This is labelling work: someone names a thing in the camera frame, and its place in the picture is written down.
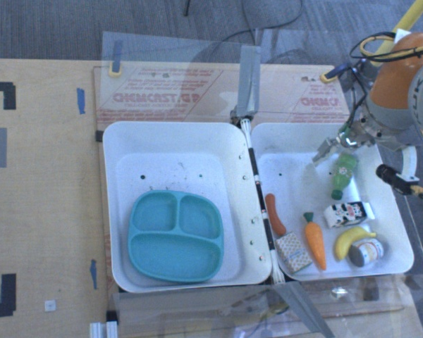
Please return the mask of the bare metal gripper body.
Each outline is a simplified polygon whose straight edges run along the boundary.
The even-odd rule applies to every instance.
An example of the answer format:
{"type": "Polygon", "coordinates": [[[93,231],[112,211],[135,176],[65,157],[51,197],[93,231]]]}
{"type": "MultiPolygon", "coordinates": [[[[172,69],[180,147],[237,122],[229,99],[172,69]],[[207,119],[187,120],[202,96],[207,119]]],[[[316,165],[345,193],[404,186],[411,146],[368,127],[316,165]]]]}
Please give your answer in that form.
{"type": "Polygon", "coordinates": [[[398,131],[379,123],[371,116],[362,116],[358,120],[349,118],[338,130],[337,142],[347,149],[362,146],[383,146],[391,151],[398,149],[398,131]]]}

